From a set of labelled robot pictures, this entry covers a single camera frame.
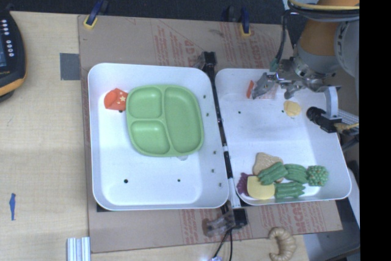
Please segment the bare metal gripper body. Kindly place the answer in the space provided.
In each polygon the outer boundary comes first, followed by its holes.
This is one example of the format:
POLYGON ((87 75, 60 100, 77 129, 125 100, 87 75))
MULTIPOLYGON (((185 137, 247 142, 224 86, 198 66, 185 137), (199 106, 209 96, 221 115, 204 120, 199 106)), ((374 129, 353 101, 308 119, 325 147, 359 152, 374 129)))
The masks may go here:
POLYGON ((328 73, 320 73, 311 69, 300 57, 282 59, 276 70, 276 82, 282 88, 287 83, 299 83, 302 89, 318 92, 324 86, 328 73))

